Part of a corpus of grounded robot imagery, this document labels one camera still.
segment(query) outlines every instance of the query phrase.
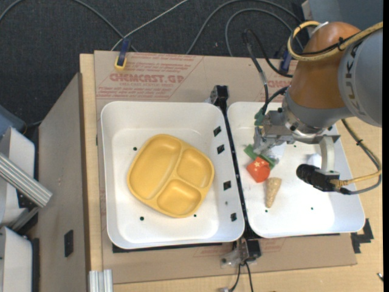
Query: black fabric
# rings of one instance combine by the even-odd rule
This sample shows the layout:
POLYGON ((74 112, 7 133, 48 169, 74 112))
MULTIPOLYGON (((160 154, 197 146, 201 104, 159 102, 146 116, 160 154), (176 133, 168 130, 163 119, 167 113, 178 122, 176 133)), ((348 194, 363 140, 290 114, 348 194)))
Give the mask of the black fabric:
MULTIPOLYGON (((0 14, 16 0, 0 0, 0 14)), ((102 13, 122 34, 182 0, 81 0, 102 13)), ((142 52, 184 54, 205 19, 229 0, 190 0, 133 35, 142 52)), ((302 16, 305 0, 268 0, 302 16)), ((239 2, 220 10, 191 54, 228 56, 224 28, 238 10, 265 9, 297 25, 286 12, 259 2, 239 2)), ((286 42, 289 31, 262 13, 242 13, 230 24, 234 56, 247 57, 241 33, 254 30, 269 56, 286 42)), ((0 21, 0 105, 27 123, 42 120, 78 71, 79 55, 110 50, 118 35, 90 10, 68 0, 26 0, 0 21)), ((256 49, 257 57, 263 57, 256 49)))

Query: red object with star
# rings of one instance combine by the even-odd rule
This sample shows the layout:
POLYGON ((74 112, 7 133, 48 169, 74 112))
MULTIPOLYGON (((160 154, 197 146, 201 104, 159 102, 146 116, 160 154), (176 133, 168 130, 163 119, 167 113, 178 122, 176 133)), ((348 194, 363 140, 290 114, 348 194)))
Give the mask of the red object with star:
POLYGON ((256 157, 246 169, 257 183, 265 181, 270 175, 269 163, 260 157, 256 157))

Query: wooden edge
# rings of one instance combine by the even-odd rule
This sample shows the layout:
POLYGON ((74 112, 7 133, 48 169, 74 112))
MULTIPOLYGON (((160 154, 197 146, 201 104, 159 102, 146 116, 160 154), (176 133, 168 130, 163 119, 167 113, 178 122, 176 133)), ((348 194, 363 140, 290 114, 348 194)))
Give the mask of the wooden edge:
POLYGON ((102 226, 100 215, 100 192, 98 183, 98 150, 96 145, 96 99, 94 56, 80 55, 81 81, 80 90, 80 122, 81 148, 83 166, 83 199, 86 268, 103 270, 102 226))

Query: brown cone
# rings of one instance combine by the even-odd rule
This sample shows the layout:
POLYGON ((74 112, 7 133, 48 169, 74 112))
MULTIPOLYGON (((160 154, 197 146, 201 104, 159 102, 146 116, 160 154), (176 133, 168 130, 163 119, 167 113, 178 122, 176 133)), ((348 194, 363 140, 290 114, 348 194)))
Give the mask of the brown cone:
POLYGON ((266 180, 266 207, 272 207, 275 196, 281 187, 280 178, 268 178, 266 180))

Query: yellow plate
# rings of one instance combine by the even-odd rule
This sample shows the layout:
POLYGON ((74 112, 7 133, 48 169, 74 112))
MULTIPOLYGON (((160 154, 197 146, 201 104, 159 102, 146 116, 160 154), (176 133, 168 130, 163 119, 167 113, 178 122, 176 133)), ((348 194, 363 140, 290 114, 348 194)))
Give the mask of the yellow plate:
POLYGON ((205 154, 167 135, 150 138, 127 174, 131 193, 141 202, 171 217, 194 214, 211 187, 215 174, 205 154))

